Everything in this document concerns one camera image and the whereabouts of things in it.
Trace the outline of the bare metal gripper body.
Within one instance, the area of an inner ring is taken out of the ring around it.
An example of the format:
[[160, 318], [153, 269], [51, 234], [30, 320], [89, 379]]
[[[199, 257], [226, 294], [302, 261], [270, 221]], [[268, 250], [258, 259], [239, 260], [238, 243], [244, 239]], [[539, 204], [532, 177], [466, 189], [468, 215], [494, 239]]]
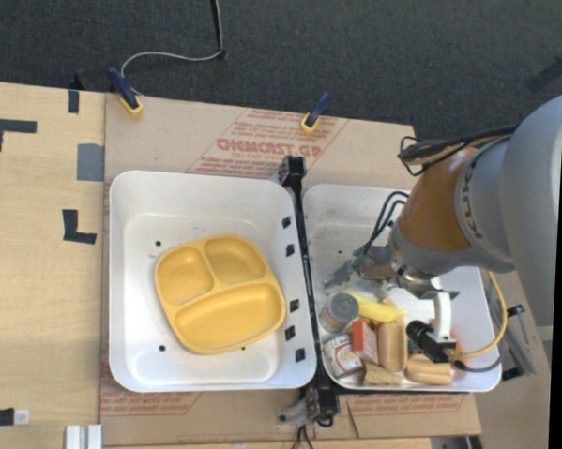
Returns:
[[398, 250], [389, 247], [364, 247], [357, 251], [354, 270], [369, 281], [386, 283], [405, 289], [416, 298], [432, 298], [441, 289], [433, 285], [433, 276], [415, 268]]

